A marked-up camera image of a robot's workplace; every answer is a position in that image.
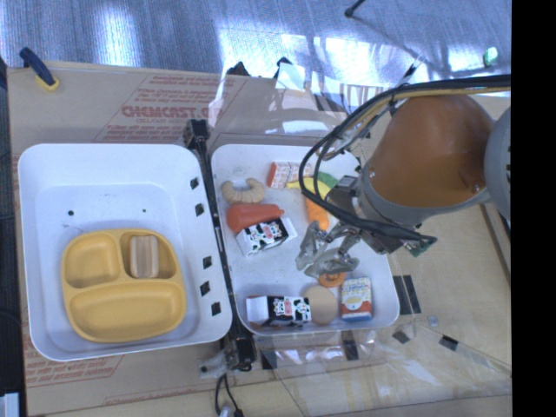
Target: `green object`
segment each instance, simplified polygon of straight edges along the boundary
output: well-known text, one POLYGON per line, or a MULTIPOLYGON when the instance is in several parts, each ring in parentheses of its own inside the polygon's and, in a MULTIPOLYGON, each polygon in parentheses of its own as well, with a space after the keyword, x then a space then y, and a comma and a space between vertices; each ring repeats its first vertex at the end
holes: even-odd
POLYGON ((334 185, 338 183, 338 180, 335 177, 329 175, 328 173, 324 173, 322 171, 319 171, 319 174, 317 175, 317 179, 327 184, 330 188, 332 188, 334 185))
POLYGON ((485 54, 483 54, 483 62, 487 67, 491 66, 494 62, 496 62, 497 58, 498 58, 498 50, 494 47, 489 48, 488 50, 485 51, 485 54))

